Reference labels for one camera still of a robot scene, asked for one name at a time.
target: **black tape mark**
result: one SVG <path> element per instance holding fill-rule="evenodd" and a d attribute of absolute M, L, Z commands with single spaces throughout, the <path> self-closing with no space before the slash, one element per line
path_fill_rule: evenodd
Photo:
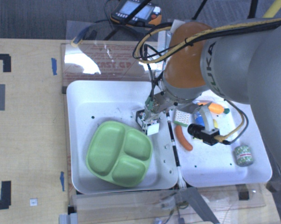
<path fill-rule="evenodd" d="M 67 86 L 62 87 L 62 94 L 67 94 Z"/>
<path fill-rule="evenodd" d="M 0 60 L 3 63 L 3 72 L 11 72 L 11 56 L 9 54 L 0 54 Z"/>
<path fill-rule="evenodd" d="M 11 181 L 1 182 L 0 210 L 9 209 L 11 206 Z"/>

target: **green plate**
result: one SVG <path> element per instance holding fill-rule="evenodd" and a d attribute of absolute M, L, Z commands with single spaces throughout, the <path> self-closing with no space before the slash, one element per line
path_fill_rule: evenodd
<path fill-rule="evenodd" d="M 122 187 L 134 187 L 151 162 L 151 140 L 141 131 L 116 121 L 102 123 L 88 149 L 86 164 L 97 177 Z"/>

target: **small can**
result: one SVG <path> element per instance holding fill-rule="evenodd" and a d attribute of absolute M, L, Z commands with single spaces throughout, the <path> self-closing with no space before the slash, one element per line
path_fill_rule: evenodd
<path fill-rule="evenodd" d="M 254 162 L 250 148 L 247 145 L 241 145 L 236 147 L 234 149 L 234 154 L 237 160 L 237 164 L 241 167 L 249 166 Z"/>

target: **small white sticker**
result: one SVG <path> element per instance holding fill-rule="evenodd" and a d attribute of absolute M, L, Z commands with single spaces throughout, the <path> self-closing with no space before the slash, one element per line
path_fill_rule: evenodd
<path fill-rule="evenodd" d="M 37 198 L 31 198 L 29 200 L 29 204 L 30 204 L 31 207 L 32 206 L 37 206 L 38 205 L 38 199 Z"/>

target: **black cable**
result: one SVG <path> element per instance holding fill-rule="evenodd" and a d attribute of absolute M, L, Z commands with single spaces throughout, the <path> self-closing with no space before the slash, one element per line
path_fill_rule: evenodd
<path fill-rule="evenodd" d="M 148 45 L 145 44 L 144 46 L 144 56 L 147 56 L 148 54 Z M 151 93 L 150 93 L 150 98 L 151 98 L 151 101 L 154 100 L 154 76 L 153 76 L 153 72 L 151 71 L 151 66 L 150 64 L 147 64 L 148 66 L 148 69 L 149 69 L 149 73 L 150 73 L 150 80 L 151 80 Z"/>
<path fill-rule="evenodd" d="M 185 220 L 184 218 L 181 217 L 178 206 L 177 206 L 177 210 L 178 210 L 178 224 L 185 224 Z"/>
<path fill-rule="evenodd" d="M 154 88 L 156 87 L 156 85 L 158 85 L 158 82 L 161 80 L 163 72 L 164 70 L 161 71 L 160 75 L 154 80 Z"/>
<path fill-rule="evenodd" d="M 113 27 L 112 21 L 110 20 L 110 17 L 108 16 L 107 11 L 106 11 L 106 5 L 107 5 L 108 2 L 110 2 L 110 1 L 112 1 L 112 0 L 107 0 L 107 1 L 105 2 L 103 9 L 104 9 L 105 17 L 108 19 L 109 24 L 111 25 L 111 28 L 113 29 L 114 27 Z"/>
<path fill-rule="evenodd" d="M 234 143 L 236 140 L 238 140 L 238 138 L 246 131 L 246 129 L 247 129 L 248 125 L 249 125 L 249 120 L 248 120 L 247 115 L 242 110 L 240 110 L 235 104 L 233 104 L 232 102 L 230 102 L 230 101 L 228 101 L 226 99 L 224 99 L 224 100 L 227 103 L 229 103 L 233 108 L 235 108 L 239 113 L 243 114 L 245 119 L 246 119 L 246 125 L 245 125 L 244 129 L 239 133 L 239 135 L 234 140 L 232 140 L 232 141 L 223 140 L 222 141 L 223 144 L 229 145 L 229 144 Z"/>
<path fill-rule="evenodd" d="M 109 21 L 109 20 L 108 19 L 101 19 L 101 20 L 95 21 L 94 23 L 100 23 L 100 22 L 103 22 L 103 21 Z"/>
<path fill-rule="evenodd" d="M 247 33 L 253 33 L 253 32 L 260 32 L 260 31 L 266 31 L 266 30 L 271 30 L 271 29 L 276 29 L 281 25 L 281 21 L 276 21 L 272 23 L 265 23 L 265 24 L 260 24 L 260 25 L 255 25 L 252 27 L 241 27 L 241 28 L 234 28 L 234 29 L 229 29 L 229 30 L 223 30 L 223 31 L 218 31 L 218 32 L 212 32 L 206 35 L 202 35 L 196 39 L 193 39 L 191 42 L 186 43 L 184 46 L 180 47 L 178 50 L 176 50 L 173 54 L 177 53 L 181 49 L 185 48 L 186 46 L 192 46 L 196 42 L 200 42 L 203 40 L 207 39 L 212 39 L 212 38 L 217 38 L 217 37 L 223 37 L 223 36 L 228 36 L 228 35 L 242 35 L 242 34 L 247 34 Z M 171 46 L 169 48 L 166 48 L 162 51 L 159 51 L 159 53 L 166 52 L 178 45 Z M 146 58 L 152 58 L 156 56 L 157 54 L 152 54 Z M 133 57 L 135 59 L 143 59 L 144 57 L 135 57 L 133 53 Z"/>
<path fill-rule="evenodd" d="M 161 23 L 161 24 L 159 24 L 159 25 L 156 25 L 155 27 L 153 27 L 153 28 L 151 28 L 150 30 L 149 30 L 149 32 L 148 33 L 146 33 L 145 35 L 144 35 L 144 37 L 146 37 L 147 35 L 150 35 L 153 31 L 155 31 L 156 29 L 161 29 L 161 28 L 165 28 L 165 27 L 170 27 L 170 26 L 172 26 L 172 22 L 165 22 L 165 23 Z M 140 59 L 140 58 L 142 58 L 143 59 L 143 57 L 135 57 L 135 51 L 136 51 L 136 47 L 134 48 L 134 50 L 133 50 L 133 57 L 135 58 L 135 59 Z M 141 46 L 141 48 L 139 49 L 139 52 L 141 53 L 141 51 L 143 50 L 143 48 L 144 48 L 144 44 L 142 44 L 142 46 Z"/>
<path fill-rule="evenodd" d="M 158 56 L 162 56 L 162 54 L 160 52 L 158 52 L 154 47 L 152 47 L 151 45 L 147 44 L 147 47 L 150 48 L 151 50 L 153 50 L 155 52 L 155 54 L 157 54 Z"/>
<path fill-rule="evenodd" d="M 169 216 L 168 216 L 167 220 L 166 220 L 165 222 L 163 222 L 162 224 L 168 223 L 169 220 L 170 220 L 170 218 L 172 217 L 173 213 L 174 213 L 174 210 L 171 210 L 170 213 L 169 213 Z"/>

